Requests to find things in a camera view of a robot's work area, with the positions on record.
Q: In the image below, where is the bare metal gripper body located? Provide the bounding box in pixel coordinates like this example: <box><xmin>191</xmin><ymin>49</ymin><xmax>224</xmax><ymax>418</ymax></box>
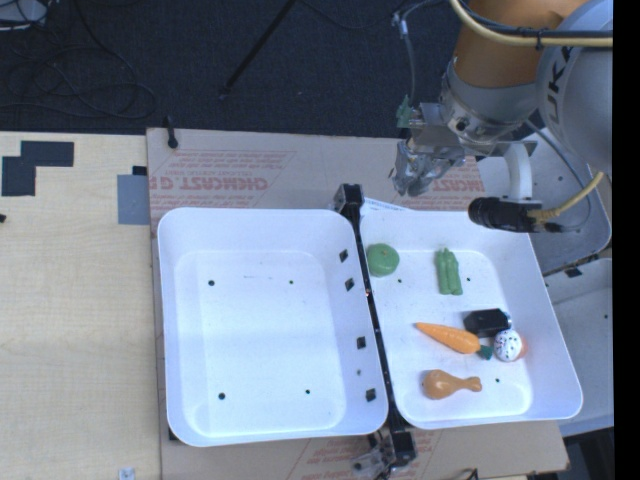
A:
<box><xmin>405</xmin><ymin>100</ymin><xmax>522</xmax><ymax>167</ymax></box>

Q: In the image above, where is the green round toy fruit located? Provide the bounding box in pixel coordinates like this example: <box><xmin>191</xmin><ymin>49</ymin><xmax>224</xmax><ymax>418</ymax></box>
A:
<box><xmin>365</xmin><ymin>242</ymin><xmax>401</xmax><ymax>279</ymax></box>

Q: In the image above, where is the green toy asparagus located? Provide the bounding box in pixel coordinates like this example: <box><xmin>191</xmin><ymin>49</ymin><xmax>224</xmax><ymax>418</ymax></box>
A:
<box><xmin>434</xmin><ymin>247</ymin><xmax>465</xmax><ymax>297</ymax></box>

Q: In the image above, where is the brown cardboard board, red print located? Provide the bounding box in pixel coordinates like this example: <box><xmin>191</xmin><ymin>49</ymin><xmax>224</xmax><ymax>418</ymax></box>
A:
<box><xmin>145</xmin><ymin>127</ymin><xmax>572</xmax><ymax>480</ymax></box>

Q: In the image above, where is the small black box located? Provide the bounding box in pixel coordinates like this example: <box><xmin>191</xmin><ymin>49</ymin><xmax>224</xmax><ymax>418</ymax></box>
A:
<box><xmin>462</xmin><ymin>307</ymin><xmax>513</xmax><ymax>340</ymax></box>

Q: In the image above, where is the orange toy carrot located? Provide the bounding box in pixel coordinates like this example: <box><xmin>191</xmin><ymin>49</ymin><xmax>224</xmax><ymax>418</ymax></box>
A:
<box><xmin>415</xmin><ymin>321</ymin><xmax>495</xmax><ymax>361</ymax></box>

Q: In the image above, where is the white speckled toy doughnut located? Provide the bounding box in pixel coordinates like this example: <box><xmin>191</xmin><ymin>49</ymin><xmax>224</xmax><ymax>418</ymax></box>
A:
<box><xmin>492</xmin><ymin>328</ymin><xmax>529</xmax><ymax>364</ymax></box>

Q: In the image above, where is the brown toy chicken drumstick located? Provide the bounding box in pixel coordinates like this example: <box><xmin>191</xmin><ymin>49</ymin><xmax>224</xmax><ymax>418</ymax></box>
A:
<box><xmin>420</xmin><ymin>368</ymin><xmax>484</xmax><ymax>401</ymax></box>

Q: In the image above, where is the white plastic tray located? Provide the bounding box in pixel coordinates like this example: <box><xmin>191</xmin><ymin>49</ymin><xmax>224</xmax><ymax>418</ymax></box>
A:
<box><xmin>156</xmin><ymin>206</ymin><xmax>390</xmax><ymax>448</ymax></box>
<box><xmin>358</xmin><ymin>201</ymin><xmax>585</xmax><ymax>431</ymax></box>

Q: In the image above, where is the black cylinder on white bracket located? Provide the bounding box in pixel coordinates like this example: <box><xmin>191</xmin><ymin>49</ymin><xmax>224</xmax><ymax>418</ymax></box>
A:
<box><xmin>467</xmin><ymin>140</ymin><xmax>545</xmax><ymax>235</ymax></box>

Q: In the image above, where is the black block with wires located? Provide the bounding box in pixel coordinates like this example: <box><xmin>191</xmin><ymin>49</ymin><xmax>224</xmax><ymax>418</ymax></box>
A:
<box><xmin>388</xmin><ymin>429</ymin><xmax>418</xmax><ymax>470</ymax></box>

